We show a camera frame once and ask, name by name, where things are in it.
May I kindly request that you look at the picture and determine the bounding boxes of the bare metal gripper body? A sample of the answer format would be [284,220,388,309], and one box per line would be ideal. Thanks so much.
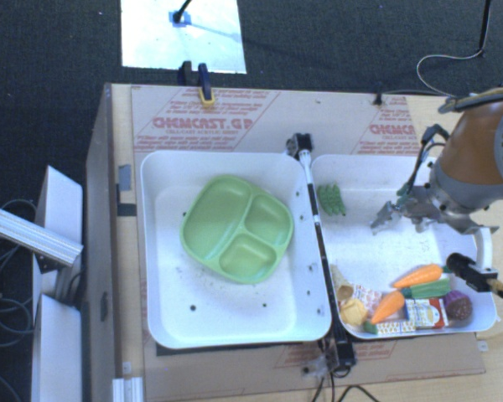
[401,184,500,235]

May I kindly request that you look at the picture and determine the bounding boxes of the white plastic tray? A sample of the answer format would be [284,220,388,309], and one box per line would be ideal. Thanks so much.
[140,149,334,350]
[309,153,500,341]

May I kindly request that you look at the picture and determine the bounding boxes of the orange carrot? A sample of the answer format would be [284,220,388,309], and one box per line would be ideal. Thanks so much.
[392,263,445,290]
[370,290,406,326]

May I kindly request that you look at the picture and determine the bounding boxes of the green pea pods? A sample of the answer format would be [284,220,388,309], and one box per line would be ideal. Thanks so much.
[316,183,348,218]

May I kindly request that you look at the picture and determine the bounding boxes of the green cucumber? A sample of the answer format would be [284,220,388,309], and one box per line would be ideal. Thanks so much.
[402,278,452,301]

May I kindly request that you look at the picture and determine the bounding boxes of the thin black and white rod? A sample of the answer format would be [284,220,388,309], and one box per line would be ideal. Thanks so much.
[298,150,350,344]

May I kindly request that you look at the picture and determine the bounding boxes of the beige ice cream cone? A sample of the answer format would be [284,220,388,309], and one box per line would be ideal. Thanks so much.
[329,263,354,302]

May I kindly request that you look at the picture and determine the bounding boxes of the white packet with red print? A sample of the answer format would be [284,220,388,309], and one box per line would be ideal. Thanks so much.
[351,283,383,310]

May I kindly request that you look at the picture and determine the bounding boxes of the purple grapes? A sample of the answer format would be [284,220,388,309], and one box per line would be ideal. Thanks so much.
[443,290,474,322]

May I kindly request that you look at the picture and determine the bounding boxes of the red and yellow carton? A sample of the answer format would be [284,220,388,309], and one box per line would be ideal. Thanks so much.
[403,298,450,331]

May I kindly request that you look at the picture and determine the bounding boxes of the yellow toy food lump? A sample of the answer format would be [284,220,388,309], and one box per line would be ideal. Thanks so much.
[339,298,370,327]

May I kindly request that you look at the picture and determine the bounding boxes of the white and yellow flat carton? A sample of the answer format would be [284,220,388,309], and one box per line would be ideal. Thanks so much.
[374,319,417,336]

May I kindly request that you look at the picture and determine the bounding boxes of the green divided plate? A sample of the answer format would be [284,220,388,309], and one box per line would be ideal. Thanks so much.
[179,174,296,286]

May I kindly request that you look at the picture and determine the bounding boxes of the brown cardboard board, red print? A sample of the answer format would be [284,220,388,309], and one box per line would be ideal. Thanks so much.
[130,84,487,394]

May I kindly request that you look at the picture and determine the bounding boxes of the black cylinder on white bracket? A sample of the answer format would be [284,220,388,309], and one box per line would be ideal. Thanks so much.
[445,226,500,293]

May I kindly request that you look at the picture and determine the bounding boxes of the black block with thin wires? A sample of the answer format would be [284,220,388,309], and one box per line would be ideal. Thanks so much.
[286,132,316,157]
[325,336,358,370]

